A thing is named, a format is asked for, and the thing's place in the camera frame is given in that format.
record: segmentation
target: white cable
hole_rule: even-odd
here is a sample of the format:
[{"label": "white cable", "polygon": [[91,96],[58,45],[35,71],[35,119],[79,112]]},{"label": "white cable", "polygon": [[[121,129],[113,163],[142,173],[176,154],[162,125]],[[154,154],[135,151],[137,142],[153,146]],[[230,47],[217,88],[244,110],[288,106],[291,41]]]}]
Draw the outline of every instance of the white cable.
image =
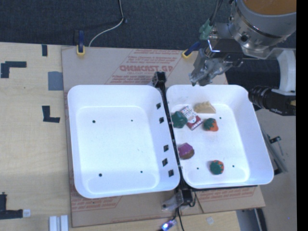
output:
[{"label": "white cable", "polygon": [[114,27],[112,27],[112,28],[110,28],[110,29],[107,29],[107,30],[105,30],[105,31],[103,31],[103,32],[100,32],[99,34],[97,34],[97,35],[90,41],[89,47],[91,47],[91,44],[93,43],[93,41],[94,41],[97,37],[99,37],[101,34],[106,33],[106,32],[109,32],[109,31],[111,31],[111,30],[117,28],[118,26],[120,26],[120,25],[123,23],[123,21],[124,21],[124,14],[123,14],[123,10],[122,10],[121,0],[119,0],[119,5],[120,5],[120,11],[121,11],[121,15],[122,15],[121,21],[120,21],[116,26],[114,26]]}]

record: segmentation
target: yellow clamp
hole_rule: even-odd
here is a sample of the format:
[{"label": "yellow clamp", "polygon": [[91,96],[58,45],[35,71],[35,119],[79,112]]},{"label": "yellow clamp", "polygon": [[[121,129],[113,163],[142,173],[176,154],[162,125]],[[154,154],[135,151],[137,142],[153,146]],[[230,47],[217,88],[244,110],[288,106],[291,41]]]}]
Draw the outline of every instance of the yellow clamp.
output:
[{"label": "yellow clamp", "polygon": [[186,50],[184,50],[184,51],[182,52],[182,57],[185,58],[185,59],[190,58],[190,56],[192,55],[192,52],[191,52],[189,55],[185,55],[185,52],[186,52],[187,50],[188,50],[188,49],[186,49]]},{"label": "yellow clamp", "polygon": [[77,51],[77,55],[78,55],[78,56],[83,56],[83,55],[86,53],[86,48],[85,48],[85,46],[83,46],[82,52],[79,52],[79,50],[78,50],[78,45],[77,45],[76,51]]}]

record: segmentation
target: wooden surface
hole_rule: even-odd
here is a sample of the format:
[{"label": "wooden surface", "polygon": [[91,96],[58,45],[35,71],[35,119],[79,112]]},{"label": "wooden surface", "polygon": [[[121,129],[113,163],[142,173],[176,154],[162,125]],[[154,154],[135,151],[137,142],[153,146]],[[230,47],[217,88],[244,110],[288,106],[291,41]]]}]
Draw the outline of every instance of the wooden surface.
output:
[{"label": "wooden surface", "polygon": [[[48,230],[49,216],[68,215],[70,193],[65,137],[64,93],[48,90],[48,72],[62,71],[61,46],[0,43],[0,63],[26,61],[0,78],[0,192],[7,209],[30,209],[31,217],[0,220],[0,231]],[[60,123],[43,122],[42,106]],[[155,231],[165,219],[71,228],[77,231]],[[182,217],[186,231],[239,231],[235,211]],[[173,228],[180,231],[180,225]]]}]

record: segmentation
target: black cable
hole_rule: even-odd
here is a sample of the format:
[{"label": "black cable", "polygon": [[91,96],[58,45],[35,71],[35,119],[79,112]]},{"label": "black cable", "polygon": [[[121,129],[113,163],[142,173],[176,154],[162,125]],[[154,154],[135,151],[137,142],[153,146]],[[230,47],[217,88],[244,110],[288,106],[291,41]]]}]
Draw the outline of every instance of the black cable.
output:
[{"label": "black cable", "polygon": [[183,231],[185,231],[184,228],[183,228],[182,219],[181,219],[181,215],[180,215],[180,207],[178,207],[177,210],[178,210],[181,228],[182,228]]},{"label": "black cable", "polygon": [[223,0],[216,0],[215,10],[210,17],[210,23],[209,23],[210,26],[212,26],[214,24],[217,12],[220,9],[222,2],[223,2]]},{"label": "black cable", "polygon": [[268,228],[266,226],[266,221],[265,221],[263,210],[261,208],[257,208],[255,210],[257,211],[258,219],[260,221],[261,230],[267,231]]},{"label": "black cable", "polygon": [[124,13],[123,13],[123,9],[122,9],[121,0],[117,0],[117,1],[118,1],[118,3],[119,3],[119,8],[120,8],[121,16],[122,16],[121,21],[120,21],[116,26],[114,26],[114,27],[112,27],[112,28],[110,28],[110,29],[107,29],[107,30],[105,30],[105,31],[103,31],[103,32],[100,32],[100,33],[97,34],[94,38],[92,38],[92,40],[91,40],[90,43],[89,43],[89,47],[91,46],[91,44],[93,43],[93,41],[94,41],[98,36],[100,36],[100,35],[103,34],[103,33],[106,33],[106,32],[108,32],[108,31],[111,31],[111,30],[115,29],[115,28],[117,28],[118,26],[120,26],[123,22],[126,22],[126,19],[124,18]]},{"label": "black cable", "polygon": [[219,0],[216,0],[215,10],[214,10],[214,12],[212,13],[212,15],[210,17],[210,24],[209,24],[210,26],[213,24],[212,20],[214,20],[215,17],[216,17],[216,13],[218,11],[218,7],[219,7]]},{"label": "black cable", "polygon": [[175,209],[173,219],[171,219],[171,220],[174,220],[175,218],[177,218],[177,213],[178,213],[178,209]]},{"label": "black cable", "polygon": [[197,194],[194,193],[194,200],[193,200],[193,203],[192,203],[192,204],[189,204],[189,206],[190,206],[190,207],[194,207],[195,204],[196,204],[196,202],[197,202]]}]

